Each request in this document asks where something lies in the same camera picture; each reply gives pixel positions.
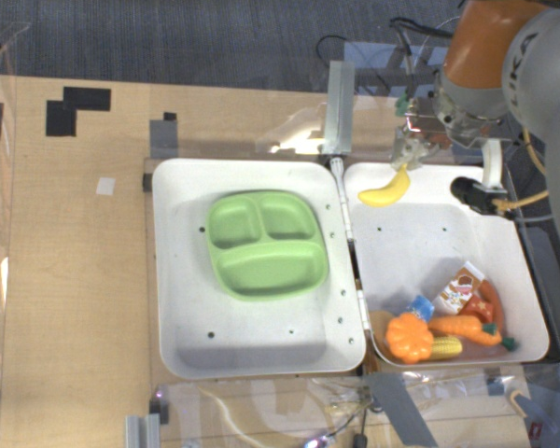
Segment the black cable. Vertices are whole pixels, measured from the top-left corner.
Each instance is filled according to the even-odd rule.
[[[413,52],[411,50],[411,45],[409,43],[409,40],[407,39],[406,35],[404,34],[402,29],[400,28],[400,23],[398,21],[390,21],[390,26],[392,28],[394,28],[394,30],[396,31],[397,39],[400,42],[400,46],[402,47],[402,51],[404,51],[404,59],[406,61],[406,67],[407,67],[407,72],[406,73],[407,73],[407,78],[409,79],[409,84],[407,85],[405,93],[408,96],[410,96],[410,95],[414,94],[413,90],[416,87],[413,64],[411,62],[411,56],[413,55]]]
[[[361,421],[361,432],[353,438],[353,448],[367,448],[367,436],[365,436],[365,421],[367,420],[367,410],[363,412]]]
[[[324,35],[321,38],[319,38],[317,40],[317,43],[315,43],[315,54],[317,55],[317,58],[319,58],[319,60],[321,60],[321,62],[324,64],[324,66],[326,66],[326,68],[329,68],[329,63],[324,59],[324,57],[321,55],[321,51],[319,49],[320,45],[327,40],[328,38],[337,38],[339,40],[342,40],[344,42],[348,42],[348,43],[353,43],[351,40],[349,40],[346,36],[342,36],[342,35],[335,35],[335,34],[330,34],[330,35]],[[353,48],[355,49],[355,51],[361,56],[361,58],[363,58],[364,61],[367,61],[367,57],[363,54],[363,52],[361,51],[361,49],[356,45],[353,44]],[[385,90],[390,93],[390,85],[388,85],[387,81],[385,81],[385,79],[375,70],[375,68],[372,68],[373,73],[375,74],[375,77],[378,79],[378,81],[380,81],[380,83],[382,83],[382,85],[384,86]]]
[[[322,61],[322,63],[326,66],[326,68],[329,68],[329,63],[326,62],[326,60],[324,60],[323,56],[321,56],[321,52],[319,51],[319,46],[322,44],[322,42],[324,42],[324,40],[327,40],[328,38],[337,38],[342,41],[348,41],[348,38],[346,38],[346,36],[333,35],[333,34],[324,35],[317,40],[317,43],[315,43],[315,54],[317,55],[317,58],[319,58]]]
[[[348,419],[344,422],[344,424],[335,429],[334,431],[332,431],[331,433],[328,433],[328,435],[325,435],[327,438],[333,438],[336,435],[338,435],[341,431],[343,431],[344,429],[346,429],[351,423],[352,421],[357,418],[357,416],[361,413],[362,410],[364,410],[365,412],[367,411],[367,409],[370,408],[370,404],[366,404],[364,405],[362,408],[359,408],[358,410],[356,410],[353,414],[351,414]]]
[[[435,36],[437,38],[452,38],[452,32],[442,30],[440,28],[433,28],[430,26],[422,25],[417,23],[415,20],[407,19],[404,17],[395,17],[390,19],[390,26],[401,26],[412,32],[417,32],[422,35]]]

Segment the yellow corn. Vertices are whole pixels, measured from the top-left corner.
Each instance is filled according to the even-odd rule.
[[[460,355],[462,351],[463,344],[458,338],[453,336],[434,337],[429,360],[445,360]]]

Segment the white tray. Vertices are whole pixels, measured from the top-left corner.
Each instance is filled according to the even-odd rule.
[[[368,207],[364,189],[393,176],[388,164],[359,163],[345,174],[365,298],[371,311],[399,314],[418,294],[433,299],[467,260],[498,289],[508,335],[519,346],[467,350],[426,368],[535,361],[548,332],[514,224],[480,216],[450,194],[458,176],[482,170],[425,166],[396,204]],[[212,203],[242,191],[285,190],[312,207],[329,256],[316,290],[279,301],[240,301],[217,283],[206,235]],[[365,336],[331,173],[310,162],[169,160],[153,176],[161,356],[183,378],[229,378],[348,371],[364,356]],[[386,361],[397,361],[382,354]]]
[[[217,283],[200,232],[213,202],[285,190],[312,207],[329,276],[280,301],[240,301]],[[332,175],[310,162],[169,160],[153,176],[161,356],[189,379],[349,371],[365,352],[340,202]]]
[[[498,290],[507,334],[518,348],[465,350],[451,362],[424,363],[426,368],[529,362],[548,350],[548,331],[514,223],[480,216],[450,193],[456,177],[481,180],[482,173],[477,167],[424,166],[410,172],[411,186],[404,197],[384,208],[361,203],[357,194],[389,182],[394,170],[388,164],[358,163],[344,176],[370,311],[398,315],[419,294],[433,300],[467,260]]]

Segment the gray carpet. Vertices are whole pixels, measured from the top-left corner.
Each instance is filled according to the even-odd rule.
[[[19,73],[41,77],[325,91],[323,35],[396,43],[388,21],[436,25],[458,0],[0,0],[28,21]],[[342,56],[328,42],[328,56]]]

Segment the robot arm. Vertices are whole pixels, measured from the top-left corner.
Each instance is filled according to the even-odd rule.
[[[472,0],[435,86],[434,113],[455,143],[477,146],[510,111],[546,144],[546,183],[560,235],[560,9]]]

